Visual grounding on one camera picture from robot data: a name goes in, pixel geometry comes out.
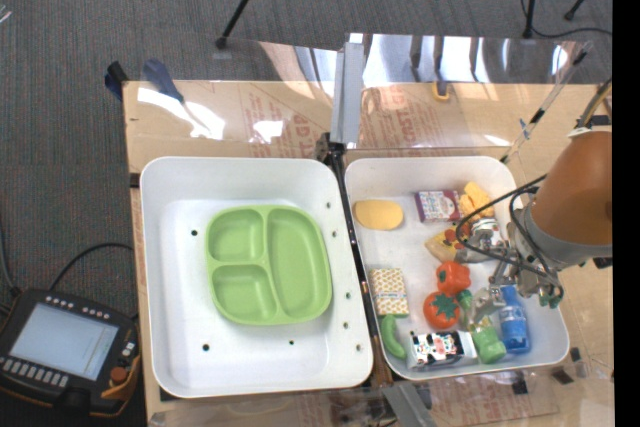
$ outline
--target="gray carpet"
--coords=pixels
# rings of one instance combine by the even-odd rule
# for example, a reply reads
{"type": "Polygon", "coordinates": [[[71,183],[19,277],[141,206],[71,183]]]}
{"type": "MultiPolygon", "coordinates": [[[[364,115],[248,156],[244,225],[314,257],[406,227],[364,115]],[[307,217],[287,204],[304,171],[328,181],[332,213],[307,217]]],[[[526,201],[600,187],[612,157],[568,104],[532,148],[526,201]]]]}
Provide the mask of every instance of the gray carpet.
{"type": "MultiPolygon", "coordinates": [[[[93,244],[132,244],[122,104],[104,86],[118,61],[139,78],[150,57],[174,78],[216,78],[211,58],[240,0],[0,0],[0,220],[10,273],[21,288],[46,288],[93,244]]],[[[534,38],[589,40],[589,66],[612,74],[613,0],[537,0],[534,38]]],[[[521,0],[250,0],[232,37],[337,50],[347,32],[521,37],[521,0]]],[[[585,106],[576,106],[578,116],[585,106]]],[[[136,309],[126,249],[99,249],[57,287],[123,312],[136,309]]],[[[0,303],[9,304],[0,282],[0,303]]],[[[0,393],[0,425],[145,425],[140,383],[114,420],[66,419],[0,393]]]]}

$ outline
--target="green divided plate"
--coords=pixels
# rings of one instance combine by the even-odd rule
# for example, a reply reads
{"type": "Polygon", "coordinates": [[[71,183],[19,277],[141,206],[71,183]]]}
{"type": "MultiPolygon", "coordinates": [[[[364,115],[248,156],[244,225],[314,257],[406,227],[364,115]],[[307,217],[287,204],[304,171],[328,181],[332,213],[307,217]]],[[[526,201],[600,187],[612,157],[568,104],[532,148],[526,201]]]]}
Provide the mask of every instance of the green divided plate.
{"type": "Polygon", "coordinates": [[[219,212],[207,226],[206,259],[211,298],[234,322],[305,322],[331,302],[322,233],[298,208],[252,205],[219,212]]]}

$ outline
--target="green cucumber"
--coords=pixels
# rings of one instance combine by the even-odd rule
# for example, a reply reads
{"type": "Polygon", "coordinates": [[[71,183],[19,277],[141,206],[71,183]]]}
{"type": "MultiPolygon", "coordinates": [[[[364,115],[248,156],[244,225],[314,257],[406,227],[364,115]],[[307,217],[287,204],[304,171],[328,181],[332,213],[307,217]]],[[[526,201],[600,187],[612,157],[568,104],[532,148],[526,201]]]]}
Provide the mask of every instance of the green cucumber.
{"type": "Polygon", "coordinates": [[[396,340],[396,318],[394,315],[385,315],[380,323],[382,342],[387,350],[396,358],[406,359],[407,351],[396,340]]]}

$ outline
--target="red tomato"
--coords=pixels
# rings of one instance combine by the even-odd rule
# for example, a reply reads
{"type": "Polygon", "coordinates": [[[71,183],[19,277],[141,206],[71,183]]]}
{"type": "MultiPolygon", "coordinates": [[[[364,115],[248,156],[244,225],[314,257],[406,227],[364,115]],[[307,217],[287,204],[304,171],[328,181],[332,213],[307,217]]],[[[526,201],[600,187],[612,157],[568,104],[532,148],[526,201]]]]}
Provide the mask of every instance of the red tomato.
{"type": "Polygon", "coordinates": [[[442,292],[431,292],[422,304],[427,322],[436,329],[447,329],[460,318],[460,306],[456,300],[442,292]]]}

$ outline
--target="orange bell pepper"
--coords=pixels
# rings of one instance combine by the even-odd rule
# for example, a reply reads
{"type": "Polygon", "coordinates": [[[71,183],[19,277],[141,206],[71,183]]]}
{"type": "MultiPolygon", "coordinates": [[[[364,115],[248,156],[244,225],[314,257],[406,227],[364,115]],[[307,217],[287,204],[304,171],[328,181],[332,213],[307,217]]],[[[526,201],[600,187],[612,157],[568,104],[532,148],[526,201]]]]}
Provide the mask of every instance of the orange bell pepper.
{"type": "Polygon", "coordinates": [[[444,262],[436,269],[438,290],[455,296],[471,286],[469,267],[456,261],[444,262]]]}

